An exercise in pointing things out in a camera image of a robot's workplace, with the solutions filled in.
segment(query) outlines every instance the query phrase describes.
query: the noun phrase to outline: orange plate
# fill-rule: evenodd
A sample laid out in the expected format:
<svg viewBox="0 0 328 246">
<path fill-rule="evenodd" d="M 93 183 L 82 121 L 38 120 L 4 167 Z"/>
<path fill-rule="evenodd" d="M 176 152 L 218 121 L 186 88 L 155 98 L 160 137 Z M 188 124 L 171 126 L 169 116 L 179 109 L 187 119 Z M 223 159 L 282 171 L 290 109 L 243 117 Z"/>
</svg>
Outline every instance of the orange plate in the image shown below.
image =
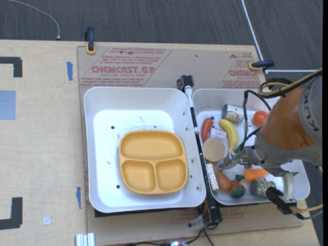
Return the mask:
<svg viewBox="0 0 328 246">
<path fill-rule="evenodd" d="M 121 139 L 118 156 L 123 181 L 133 192 L 171 193 L 187 183 L 185 148 L 172 132 L 131 131 Z"/>
</svg>

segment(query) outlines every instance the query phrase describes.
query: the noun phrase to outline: toy banana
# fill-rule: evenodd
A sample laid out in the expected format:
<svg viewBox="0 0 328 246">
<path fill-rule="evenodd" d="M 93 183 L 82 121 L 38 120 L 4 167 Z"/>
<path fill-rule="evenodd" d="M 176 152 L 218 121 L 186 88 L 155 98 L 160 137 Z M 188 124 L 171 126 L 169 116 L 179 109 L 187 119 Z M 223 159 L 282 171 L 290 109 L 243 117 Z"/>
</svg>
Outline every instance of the toy banana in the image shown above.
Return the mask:
<svg viewBox="0 0 328 246">
<path fill-rule="evenodd" d="M 220 119 L 219 123 L 221 127 L 227 132 L 228 139 L 229 139 L 229 149 L 228 153 L 232 152 L 235 146 L 238 144 L 238 132 L 235 128 L 235 126 L 227 119 Z"/>
</svg>

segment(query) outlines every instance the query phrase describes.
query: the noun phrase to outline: white square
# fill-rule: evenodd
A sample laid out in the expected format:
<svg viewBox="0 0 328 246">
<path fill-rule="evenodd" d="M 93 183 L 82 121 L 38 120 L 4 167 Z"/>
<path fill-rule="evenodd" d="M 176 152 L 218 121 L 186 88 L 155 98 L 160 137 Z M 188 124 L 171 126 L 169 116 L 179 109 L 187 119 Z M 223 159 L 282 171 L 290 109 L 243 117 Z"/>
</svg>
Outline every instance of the white square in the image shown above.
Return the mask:
<svg viewBox="0 0 328 246">
<path fill-rule="evenodd" d="M 43 217 L 43 225 L 50 225 L 51 224 L 51 217 Z"/>
</svg>

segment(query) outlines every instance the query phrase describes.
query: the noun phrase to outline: light blue square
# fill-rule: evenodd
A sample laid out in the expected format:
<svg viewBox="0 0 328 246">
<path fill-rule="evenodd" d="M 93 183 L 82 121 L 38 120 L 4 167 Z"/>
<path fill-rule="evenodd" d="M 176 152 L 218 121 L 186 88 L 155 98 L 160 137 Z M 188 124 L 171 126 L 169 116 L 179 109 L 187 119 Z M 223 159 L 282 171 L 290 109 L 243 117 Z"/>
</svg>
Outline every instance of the light blue square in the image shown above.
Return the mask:
<svg viewBox="0 0 328 246">
<path fill-rule="evenodd" d="M 16 91 L 0 90 L 0 119 L 16 119 Z"/>
</svg>

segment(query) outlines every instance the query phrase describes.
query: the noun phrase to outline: dark gray floor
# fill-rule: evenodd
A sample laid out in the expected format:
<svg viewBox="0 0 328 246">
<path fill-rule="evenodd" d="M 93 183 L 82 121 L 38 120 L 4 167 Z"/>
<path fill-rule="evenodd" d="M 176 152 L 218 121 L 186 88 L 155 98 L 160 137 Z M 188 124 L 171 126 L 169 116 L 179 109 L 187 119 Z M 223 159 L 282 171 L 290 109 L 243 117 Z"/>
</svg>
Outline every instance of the dark gray floor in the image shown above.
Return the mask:
<svg viewBox="0 0 328 246">
<path fill-rule="evenodd" d="M 62 40 L 256 45 L 241 0 L 17 0 L 51 15 Z M 323 0 L 244 0 L 263 59 L 272 70 L 322 67 Z M 33 8 L 0 0 L 0 39 L 55 40 L 56 23 Z M 305 73 L 274 73 L 292 81 Z M 322 176 L 305 163 L 309 207 L 322 203 Z M 323 216 L 313 219 L 323 245 Z"/>
</svg>

